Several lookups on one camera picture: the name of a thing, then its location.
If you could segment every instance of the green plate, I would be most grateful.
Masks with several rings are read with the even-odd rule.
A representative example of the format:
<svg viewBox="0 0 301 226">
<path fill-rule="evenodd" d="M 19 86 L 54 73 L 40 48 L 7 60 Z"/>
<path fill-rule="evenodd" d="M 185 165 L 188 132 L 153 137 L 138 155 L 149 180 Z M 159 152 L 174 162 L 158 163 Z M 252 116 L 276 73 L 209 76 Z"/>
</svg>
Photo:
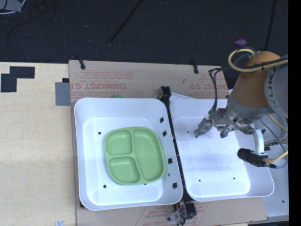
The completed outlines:
<svg viewBox="0 0 301 226">
<path fill-rule="evenodd" d="M 154 182 L 165 173 L 165 158 L 157 134 L 146 127 L 110 131 L 104 139 L 110 176 L 119 184 Z"/>
</svg>

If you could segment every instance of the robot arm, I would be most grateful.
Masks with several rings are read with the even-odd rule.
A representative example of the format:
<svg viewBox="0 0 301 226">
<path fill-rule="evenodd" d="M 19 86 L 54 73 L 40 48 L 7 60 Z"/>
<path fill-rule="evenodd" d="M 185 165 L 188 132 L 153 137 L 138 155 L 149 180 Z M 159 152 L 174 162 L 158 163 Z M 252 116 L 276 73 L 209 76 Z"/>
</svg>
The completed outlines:
<svg viewBox="0 0 301 226">
<path fill-rule="evenodd" d="M 240 51 L 250 52 L 252 56 L 244 67 L 231 62 L 234 54 Z M 268 157 L 264 153 L 264 141 L 259 129 L 253 123 L 270 113 L 278 113 L 288 118 L 288 60 L 272 52 L 254 53 L 250 49 L 234 51 L 228 59 L 229 65 L 241 71 L 233 91 L 228 97 L 226 108 L 209 111 L 209 119 L 204 118 L 195 130 L 198 137 L 216 127 L 221 138 L 234 130 L 253 135 L 255 150 L 240 149 L 238 157 L 256 166 L 266 166 Z"/>
</svg>

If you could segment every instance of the yellow cable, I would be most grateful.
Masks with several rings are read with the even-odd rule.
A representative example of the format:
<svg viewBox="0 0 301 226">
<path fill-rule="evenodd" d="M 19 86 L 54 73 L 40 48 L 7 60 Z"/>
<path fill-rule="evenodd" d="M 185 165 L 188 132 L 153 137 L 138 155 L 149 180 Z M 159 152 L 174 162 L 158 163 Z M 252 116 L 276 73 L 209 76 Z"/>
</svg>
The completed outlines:
<svg viewBox="0 0 301 226">
<path fill-rule="evenodd" d="M 274 66 L 284 65 L 284 64 L 287 64 L 287 63 L 288 63 L 288 59 L 286 59 L 286 60 L 279 61 L 279 62 L 275 62 L 275 63 L 269 64 L 269 65 L 263 65 L 263 66 L 257 67 L 257 68 L 251 68 L 251 69 L 248 69 L 248 68 L 239 68 L 239 67 L 235 66 L 235 65 L 231 62 L 231 59 L 232 59 L 233 55 L 234 55 L 235 53 L 238 53 L 238 52 L 249 52 L 249 53 L 251 53 L 251 54 L 254 54 L 254 51 L 251 50 L 251 49 L 248 49 L 248 48 L 242 48 L 242 49 L 237 49 L 237 50 L 233 51 L 233 52 L 229 55 L 229 57 L 228 57 L 228 64 L 230 65 L 230 67 L 232 67 L 232 69 L 235 69 L 235 70 L 240 71 L 240 72 L 255 72 L 255 71 L 261 70 L 262 67 L 265 68 L 265 69 L 268 69 L 268 68 L 271 68 L 271 67 L 274 67 Z"/>
<path fill-rule="evenodd" d="M 273 116 L 271 116 L 270 114 L 268 114 L 268 117 L 274 122 L 276 123 L 283 131 L 285 131 L 286 133 L 288 133 L 288 130 L 285 129 L 285 127 L 283 125 L 281 125 L 277 120 L 275 120 L 275 118 Z"/>
<path fill-rule="evenodd" d="M 263 160 L 264 160 L 267 164 L 270 164 L 270 163 L 272 163 L 272 162 L 275 162 L 275 161 L 277 161 L 277 160 L 279 160 L 279 159 L 285 157 L 287 154 L 288 154 L 288 150 L 287 150 L 286 152 L 282 153 L 280 156 L 274 158 L 274 159 L 268 159 L 268 158 L 265 158 L 265 159 L 263 159 Z"/>
</svg>

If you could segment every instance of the purple object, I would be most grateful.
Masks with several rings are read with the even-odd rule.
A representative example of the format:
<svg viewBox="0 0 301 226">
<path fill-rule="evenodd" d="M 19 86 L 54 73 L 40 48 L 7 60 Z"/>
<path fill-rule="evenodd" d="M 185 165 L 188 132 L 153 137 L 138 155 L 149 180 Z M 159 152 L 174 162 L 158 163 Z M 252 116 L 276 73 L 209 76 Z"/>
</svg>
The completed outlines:
<svg viewBox="0 0 301 226">
<path fill-rule="evenodd" d="M 235 45 L 238 45 L 240 47 L 244 47 L 246 45 L 246 40 L 241 39 L 241 40 L 236 40 L 233 42 Z"/>
</svg>

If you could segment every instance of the wooden board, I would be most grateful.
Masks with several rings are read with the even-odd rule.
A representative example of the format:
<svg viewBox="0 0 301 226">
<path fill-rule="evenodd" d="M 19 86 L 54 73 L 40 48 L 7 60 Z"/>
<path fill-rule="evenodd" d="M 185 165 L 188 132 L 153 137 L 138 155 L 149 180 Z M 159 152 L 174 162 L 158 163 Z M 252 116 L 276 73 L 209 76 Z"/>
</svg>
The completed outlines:
<svg viewBox="0 0 301 226">
<path fill-rule="evenodd" d="M 55 105 L 55 82 L 67 64 L 34 66 L 34 79 L 17 79 L 17 92 L 0 93 L 0 224 L 76 225 L 70 106 Z"/>
<path fill-rule="evenodd" d="M 166 215 L 173 212 L 172 205 L 101 211 L 87 210 L 80 206 L 74 105 L 84 97 L 120 95 L 124 98 L 152 98 L 160 86 L 170 86 L 173 93 L 187 97 L 214 98 L 214 87 L 208 70 L 219 67 L 199 65 L 199 73 L 195 74 L 192 65 L 107 61 L 83 61 L 83 63 L 86 66 L 84 70 L 80 68 L 78 60 L 69 61 L 78 226 L 166 225 Z M 225 98 L 229 93 L 222 73 L 217 75 L 217 90 L 219 98 Z M 185 226 L 212 226 L 267 219 L 262 198 L 195 202 L 195 206 L 197 215 L 187 221 Z"/>
</svg>

